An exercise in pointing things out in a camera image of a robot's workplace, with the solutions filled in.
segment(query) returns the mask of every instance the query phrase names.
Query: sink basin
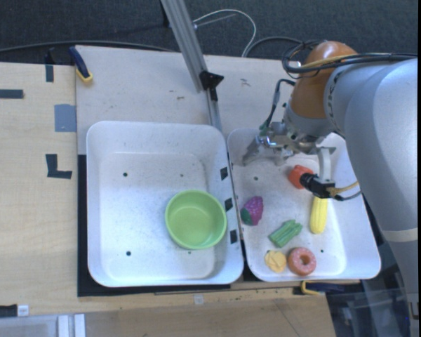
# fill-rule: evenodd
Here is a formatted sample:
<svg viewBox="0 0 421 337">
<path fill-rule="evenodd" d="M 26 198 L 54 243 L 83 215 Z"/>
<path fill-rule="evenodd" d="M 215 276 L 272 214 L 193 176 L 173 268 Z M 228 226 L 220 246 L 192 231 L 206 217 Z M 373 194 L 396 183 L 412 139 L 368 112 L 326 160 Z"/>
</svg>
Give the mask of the sink basin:
<svg viewBox="0 0 421 337">
<path fill-rule="evenodd" d="M 316 269 L 305 277 L 306 280 L 373 278 L 380 271 L 380 255 L 362 197 L 359 195 L 345 201 L 330 199 L 326 229 L 321 234 L 312 234 L 309 218 L 313 195 L 307 190 L 297 189 L 288 180 L 288 174 L 297 164 L 319 173 L 317 156 L 297 154 L 282 166 L 276 166 L 268 159 L 253 161 L 247 166 L 237 164 L 257 133 L 256 129 L 241 128 L 232 131 L 228 137 L 229 157 L 234 162 L 232 179 L 237 204 L 242 207 L 252 196 L 261 196 L 265 206 L 257 226 L 242 225 L 246 258 L 253 274 L 266 282 L 303 279 L 288 268 L 280 273 L 274 272 L 264 262 L 268 250 L 278 249 L 268 235 L 284 221 L 295 219 L 303 225 L 301 233 L 279 250 L 287 255 L 293 247 L 303 246 L 315 254 Z M 344 140 L 331 134 L 321 145 L 335 147 L 330 164 L 336 187 L 355 182 Z M 349 190 L 342 195 L 347 197 L 358 190 Z"/>
<path fill-rule="evenodd" d="M 88 269 L 107 287 L 230 284 L 243 270 L 226 142 L 208 125 L 101 121 L 86 137 Z M 215 246 L 179 247 L 164 213 L 183 190 L 225 208 Z"/>
</svg>

